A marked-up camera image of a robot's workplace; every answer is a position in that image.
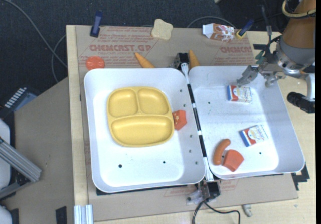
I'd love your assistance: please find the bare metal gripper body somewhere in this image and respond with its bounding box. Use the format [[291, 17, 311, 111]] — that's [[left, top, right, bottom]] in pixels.
[[257, 58, 312, 80]]

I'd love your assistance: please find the blue red white carton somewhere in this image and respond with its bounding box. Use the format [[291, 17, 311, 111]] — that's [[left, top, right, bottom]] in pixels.
[[238, 124, 270, 148], [226, 84, 253, 104]]

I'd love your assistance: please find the orange and white milk carton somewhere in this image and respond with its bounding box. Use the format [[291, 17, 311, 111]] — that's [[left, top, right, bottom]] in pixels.
[[202, 23, 235, 43]]

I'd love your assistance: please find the white plastic tray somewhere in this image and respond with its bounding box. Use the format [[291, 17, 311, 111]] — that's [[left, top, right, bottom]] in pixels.
[[187, 65, 306, 180], [83, 67, 207, 193]]

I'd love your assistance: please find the orange carrot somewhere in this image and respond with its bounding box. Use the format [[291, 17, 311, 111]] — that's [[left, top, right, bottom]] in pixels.
[[188, 49, 201, 68], [134, 52, 155, 69]]

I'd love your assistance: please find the thin black and white rod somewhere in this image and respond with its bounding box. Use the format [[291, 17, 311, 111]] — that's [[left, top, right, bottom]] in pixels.
[[180, 63, 214, 181]]

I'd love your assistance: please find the orange sausage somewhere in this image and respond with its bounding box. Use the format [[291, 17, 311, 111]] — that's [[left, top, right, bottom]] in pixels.
[[213, 138, 232, 166]]

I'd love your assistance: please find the red carton with yellow stars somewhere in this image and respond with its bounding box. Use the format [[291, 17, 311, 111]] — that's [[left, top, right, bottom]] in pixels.
[[171, 109, 188, 131]]

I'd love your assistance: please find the orange wedge block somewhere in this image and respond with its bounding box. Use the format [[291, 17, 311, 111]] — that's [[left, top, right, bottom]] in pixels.
[[222, 149, 245, 173]]

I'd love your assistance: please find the brown cardboard board red print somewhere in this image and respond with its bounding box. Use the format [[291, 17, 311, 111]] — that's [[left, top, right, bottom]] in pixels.
[[75, 25, 299, 222]]

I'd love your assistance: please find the beige bread slice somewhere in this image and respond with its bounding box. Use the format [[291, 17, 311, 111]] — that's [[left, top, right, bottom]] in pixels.
[[150, 18, 174, 42]]

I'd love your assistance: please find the yellow divided plate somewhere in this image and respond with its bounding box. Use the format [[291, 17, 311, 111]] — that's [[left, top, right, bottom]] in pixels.
[[106, 86, 175, 148]]

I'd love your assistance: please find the orange round slice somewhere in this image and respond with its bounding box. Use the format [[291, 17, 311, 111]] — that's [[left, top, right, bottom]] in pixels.
[[85, 55, 106, 71]]

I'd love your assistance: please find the black cylinder on white bracket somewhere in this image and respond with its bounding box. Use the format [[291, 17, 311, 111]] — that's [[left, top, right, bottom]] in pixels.
[[286, 73, 316, 114]]

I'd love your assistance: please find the black block with thin wires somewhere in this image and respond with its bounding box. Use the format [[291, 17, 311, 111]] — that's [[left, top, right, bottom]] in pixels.
[[186, 179, 222, 205], [172, 52, 191, 69]]

